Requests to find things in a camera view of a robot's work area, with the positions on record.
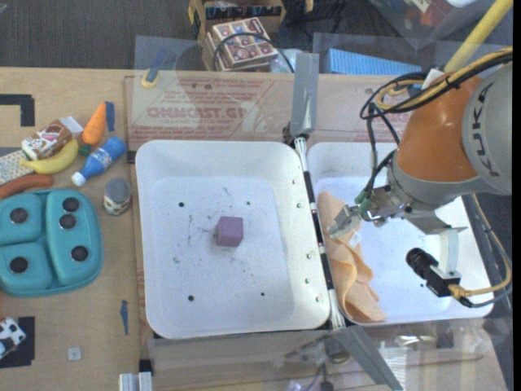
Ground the brown and white carton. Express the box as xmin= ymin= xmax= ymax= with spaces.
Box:
xmin=20 ymin=116 xmax=85 ymax=161

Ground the orange cloth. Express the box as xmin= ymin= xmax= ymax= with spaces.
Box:
xmin=316 ymin=191 xmax=389 ymax=324

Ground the yellow banana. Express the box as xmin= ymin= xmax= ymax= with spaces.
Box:
xmin=19 ymin=138 xmax=80 ymax=175

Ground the pale patterned packet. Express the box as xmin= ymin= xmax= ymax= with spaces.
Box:
xmin=0 ymin=148 xmax=36 ymax=187

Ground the orange carrot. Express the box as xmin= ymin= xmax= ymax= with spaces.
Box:
xmin=78 ymin=102 xmax=108 ymax=157

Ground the blue bottle with white cap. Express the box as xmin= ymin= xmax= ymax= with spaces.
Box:
xmin=71 ymin=135 xmax=128 ymax=187

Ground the small grey-topped can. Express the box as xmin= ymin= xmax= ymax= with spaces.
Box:
xmin=103 ymin=177 xmax=133 ymax=217

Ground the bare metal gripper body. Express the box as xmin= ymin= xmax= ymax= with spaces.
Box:
xmin=359 ymin=184 xmax=413 ymax=224

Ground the brown sausage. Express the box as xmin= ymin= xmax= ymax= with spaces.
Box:
xmin=0 ymin=174 xmax=55 ymax=200

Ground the teal divided plate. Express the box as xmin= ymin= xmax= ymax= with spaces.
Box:
xmin=0 ymin=188 xmax=104 ymax=298

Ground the black cylinder on white bracket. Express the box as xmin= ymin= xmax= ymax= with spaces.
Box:
xmin=405 ymin=225 xmax=468 ymax=299

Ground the brown cardboard board red print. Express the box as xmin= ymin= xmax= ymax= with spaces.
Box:
xmin=124 ymin=69 xmax=496 ymax=386

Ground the purple cube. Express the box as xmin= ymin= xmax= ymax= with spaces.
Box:
xmin=214 ymin=215 xmax=245 ymax=248

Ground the white plastic tray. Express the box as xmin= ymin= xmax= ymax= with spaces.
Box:
xmin=134 ymin=139 xmax=331 ymax=340
xmin=305 ymin=142 xmax=496 ymax=327

